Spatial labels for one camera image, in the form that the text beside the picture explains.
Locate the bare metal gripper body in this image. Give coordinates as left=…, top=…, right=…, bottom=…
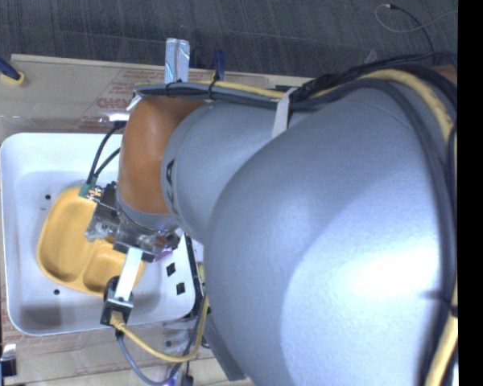
left=84, top=180, right=183, bottom=264

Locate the yellow divided plate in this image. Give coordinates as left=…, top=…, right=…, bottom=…
left=35, top=186, right=147, bottom=298

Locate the white plastic tray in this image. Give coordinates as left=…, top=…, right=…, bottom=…
left=0, top=131, right=207, bottom=337

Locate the brown cardboard board red print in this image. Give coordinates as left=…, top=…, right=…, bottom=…
left=0, top=53, right=316, bottom=386

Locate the black cylinder on white bracket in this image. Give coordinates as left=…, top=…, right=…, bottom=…
left=99, top=247, right=142, bottom=327

